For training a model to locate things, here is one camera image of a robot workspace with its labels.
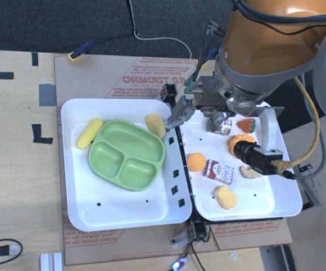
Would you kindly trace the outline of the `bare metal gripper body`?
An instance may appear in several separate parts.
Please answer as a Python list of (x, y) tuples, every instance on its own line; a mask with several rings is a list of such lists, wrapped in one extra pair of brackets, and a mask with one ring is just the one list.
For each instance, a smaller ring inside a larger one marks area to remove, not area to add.
[(201, 111), (217, 111), (250, 116), (266, 94), (244, 90), (221, 73), (201, 76), (193, 88), (193, 105)]

